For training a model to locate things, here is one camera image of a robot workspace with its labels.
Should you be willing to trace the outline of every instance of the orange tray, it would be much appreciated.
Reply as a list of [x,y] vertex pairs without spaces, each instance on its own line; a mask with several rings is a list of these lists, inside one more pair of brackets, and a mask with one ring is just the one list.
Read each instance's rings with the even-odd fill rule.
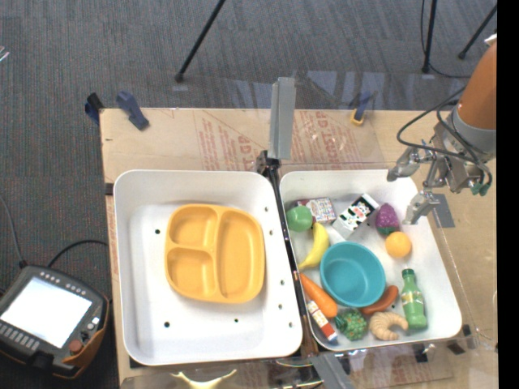
[[249,213],[197,203],[177,208],[169,218],[165,272],[183,296],[249,301],[263,287],[264,271],[263,230]]

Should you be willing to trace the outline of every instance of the purple fruit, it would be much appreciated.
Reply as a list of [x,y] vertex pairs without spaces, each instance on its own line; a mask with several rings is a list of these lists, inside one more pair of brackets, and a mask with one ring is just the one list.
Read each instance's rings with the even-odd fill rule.
[[384,203],[380,207],[376,214],[375,226],[383,235],[389,235],[400,229],[397,213],[389,203]]

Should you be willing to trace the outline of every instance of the orange fruit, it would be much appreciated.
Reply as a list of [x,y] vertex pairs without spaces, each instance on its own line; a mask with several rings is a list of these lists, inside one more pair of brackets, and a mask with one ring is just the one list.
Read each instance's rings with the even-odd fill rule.
[[406,256],[413,247],[409,237],[399,230],[390,233],[388,237],[386,237],[385,245],[388,254],[394,258]]

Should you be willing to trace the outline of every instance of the dark floor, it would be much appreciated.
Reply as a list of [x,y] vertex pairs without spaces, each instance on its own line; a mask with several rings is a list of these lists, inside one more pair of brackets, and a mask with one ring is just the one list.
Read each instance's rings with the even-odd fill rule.
[[[227,0],[184,75],[175,74],[218,0],[0,0],[0,195],[23,257],[106,241],[99,127],[84,113],[127,90],[144,107],[270,108],[272,83],[296,79],[298,109],[425,110],[466,84],[497,29],[497,0]],[[0,210],[0,288],[18,273]],[[106,248],[83,244],[55,267],[110,295]],[[109,330],[87,372],[67,382],[0,356],[1,389],[114,389]]]

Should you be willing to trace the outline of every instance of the teal bowl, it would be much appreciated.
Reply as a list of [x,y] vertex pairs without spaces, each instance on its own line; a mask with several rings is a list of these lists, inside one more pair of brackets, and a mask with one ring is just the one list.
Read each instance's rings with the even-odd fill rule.
[[386,287],[379,259],[356,242],[330,246],[321,259],[320,276],[323,289],[342,306],[370,306],[382,297]]

